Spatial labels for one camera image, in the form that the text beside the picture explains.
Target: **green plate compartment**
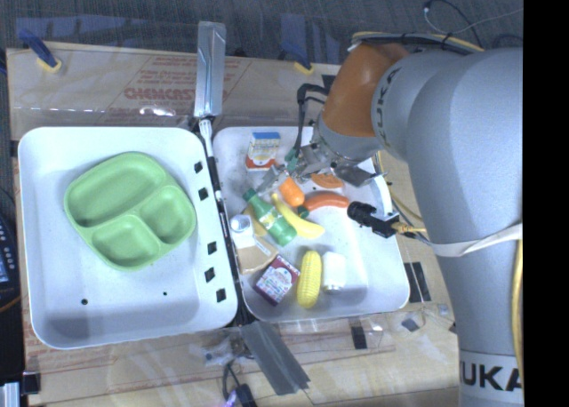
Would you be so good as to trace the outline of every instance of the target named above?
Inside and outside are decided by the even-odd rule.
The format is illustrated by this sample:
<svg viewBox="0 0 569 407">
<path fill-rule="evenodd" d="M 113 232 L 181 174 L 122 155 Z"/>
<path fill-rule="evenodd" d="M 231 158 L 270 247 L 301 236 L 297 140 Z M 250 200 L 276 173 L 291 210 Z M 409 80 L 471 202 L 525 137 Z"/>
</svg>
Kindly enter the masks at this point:
<svg viewBox="0 0 569 407">
<path fill-rule="evenodd" d="M 141 269 L 180 245 L 196 228 L 196 210 L 153 157 L 130 152 L 74 180 L 65 213 L 79 235 L 111 267 Z"/>
</svg>

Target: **purple box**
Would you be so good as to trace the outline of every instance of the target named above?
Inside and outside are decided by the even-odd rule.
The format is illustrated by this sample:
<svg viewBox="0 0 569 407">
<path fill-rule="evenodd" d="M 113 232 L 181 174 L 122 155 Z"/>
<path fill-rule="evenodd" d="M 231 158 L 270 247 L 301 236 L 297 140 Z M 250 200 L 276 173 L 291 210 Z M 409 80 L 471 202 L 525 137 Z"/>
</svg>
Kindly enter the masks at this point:
<svg viewBox="0 0 569 407">
<path fill-rule="evenodd" d="M 277 255 L 253 287 L 270 304 L 276 306 L 291 290 L 300 271 Z"/>
</svg>

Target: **green bottle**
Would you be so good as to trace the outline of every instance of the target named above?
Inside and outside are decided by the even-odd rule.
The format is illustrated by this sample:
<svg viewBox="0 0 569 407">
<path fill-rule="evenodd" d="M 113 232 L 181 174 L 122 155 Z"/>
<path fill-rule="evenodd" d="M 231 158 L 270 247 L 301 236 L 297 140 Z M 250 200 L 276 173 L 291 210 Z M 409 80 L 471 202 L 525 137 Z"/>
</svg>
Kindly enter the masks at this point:
<svg viewBox="0 0 569 407">
<path fill-rule="evenodd" d="M 243 194 L 243 198 L 252 206 L 260 224 L 267 229 L 276 243 L 285 246 L 296 236 L 296 230 L 292 227 L 280 212 L 270 203 L 262 200 L 255 189 L 249 189 Z"/>
</svg>

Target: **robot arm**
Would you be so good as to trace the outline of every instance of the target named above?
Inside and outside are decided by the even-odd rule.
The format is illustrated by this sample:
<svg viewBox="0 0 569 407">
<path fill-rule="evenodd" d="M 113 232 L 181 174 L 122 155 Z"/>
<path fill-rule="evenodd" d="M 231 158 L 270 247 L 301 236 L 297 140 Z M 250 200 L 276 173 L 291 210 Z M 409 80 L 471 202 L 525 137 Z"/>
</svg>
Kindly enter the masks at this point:
<svg viewBox="0 0 569 407">
<path fill-rule="evenodd" d="M 522 222 L 521 49 L 409 54 L 355 48 L 334 81 L 297 176 L 331 169 L 368 184 L 357 165 L 377 150 L 408 163 L 437 255 Z M 437 257 L 460 346 L 461 407 L 524 403 L 512 335 L 517 242 Z"/>
</svg>

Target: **white band on robot arm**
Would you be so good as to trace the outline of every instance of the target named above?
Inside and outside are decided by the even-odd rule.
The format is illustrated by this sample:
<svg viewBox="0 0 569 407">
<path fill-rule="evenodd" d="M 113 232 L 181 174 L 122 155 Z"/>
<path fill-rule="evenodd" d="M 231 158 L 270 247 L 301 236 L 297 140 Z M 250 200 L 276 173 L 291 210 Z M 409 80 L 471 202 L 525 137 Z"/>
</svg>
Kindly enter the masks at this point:
<svg viewBox="0 0 569 407">
<path fill-rule="evenodd" d="M 478 251 L 488 246 L 502 243 L 504 241 L 521 240 L 523 238 L 523 224 L 519 223 L 512 227 L 504 228 L 493 235 L 487 236 L 481 240 L 466 241 L 464 243 L 434 244 L 430 247 L 436 255 L 440 257 L 462 257 L 469 252 Z"/>
</svg>

